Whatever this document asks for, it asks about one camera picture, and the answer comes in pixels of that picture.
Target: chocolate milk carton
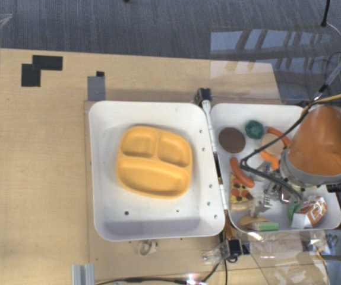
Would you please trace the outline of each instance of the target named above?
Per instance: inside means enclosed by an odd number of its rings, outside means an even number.
[[[300,211],[293,214],[292,228],[312,228],[327,211],[323,197],[310,196],[305,199]]]

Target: yellow plate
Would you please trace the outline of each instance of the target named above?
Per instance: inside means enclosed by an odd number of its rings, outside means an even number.
[[[125,189],[147,197],[177,198],[190,184],[192,151],[180,135],[134,126],[121,138],[115,173]]]

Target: white plastic tray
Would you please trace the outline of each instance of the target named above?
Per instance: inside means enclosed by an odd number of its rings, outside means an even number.
[[[297,106],[281,106],[270,104],[234,104],[222,103],[215,105],[211,110],[211,122],[213,124],[214,133],[216,136],[216,145],[219,156],[220,169],[222,174],[223,184],[226,191],[226,199],[230,200],[230,158],[234,155],[226,152],[218,142],[219,132],[226,127],[234,127],[240,130],[246,139],[246,146],[242,152],[235,154],[235,157],[240,160],[249,155],[253,150],[259,148],[260,141],[249,138],[245,133],[245,126],[250,120],[259,121],[264,126],[272,126],[280,131],[286,131],[300,116],[301,108]],[[251,167],[259,167],[263,159],[259,154],[249,159]],[[263,190],[268,187],[265,182],[255,182],[255,187],[250,189],[253,196],[260,196]],[[324,197],[328,211],[323,218],[315,225],[315,229],[334,229],[341,222],[341,210],[335,194],[327,192],[325,186],[319,188],[308,188],[304,192],[304,196],[321,195]],[[262,215],[271,221],[279,222],[279,231],[301,231],[300,229],[291,228],[291,221],[288,219],[288,210],[286,205],[282,205],[280,201],[271,201],[272,208],[267,210]],[[240,230],[248,232],[246,228],[239,225],[240,218],[247,214],[248,211],[230,211],[231,222]]]
[[[90,109],[94,224],[107,240],[213,236],[224,226],[222,199],[206,116],[189,103],[98,102]],[[149,125],[183,136],[191,145],[192,179],[177,199],[155,199],[121,187],[115,159],[122,134]]]

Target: toy pizza slice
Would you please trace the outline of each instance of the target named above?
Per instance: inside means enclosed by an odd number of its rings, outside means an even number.
[[[233,173],[230,173],[230,191],[231,210],[241,211],[252,206],[254,197]]]

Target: wooden surface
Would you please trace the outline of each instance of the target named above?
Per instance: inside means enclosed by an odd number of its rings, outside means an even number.
[[[21,64],[31,64],[33,54],[63,56],[63,70],[42,71],[41,87],[21,87]],[[200,252],[215,246],[216,237],[162,240],[158,253],[143,259],[138,242],[97,236],[90,210],[88,217],[84,134],[87,77],[96,71],[105,72],[108,99],[189,102],[199,87],[222,94],[233,89],[227,83],[218,88],[216,80],[212,86],[210,67],[210,61],[191,59],[1,51],[0,285],[70,284],[71,266],[88,262],[96,264],[97,280],[211,270]],[[267,77],[256,88],[252,82],[251,96],[254,90],[277,93],[273,76]],[[246,75],[241,78],[248,91]],[[238,284],[265,282],[253,256],[230,269]],[[222,276],[209,284],[222,284]]]

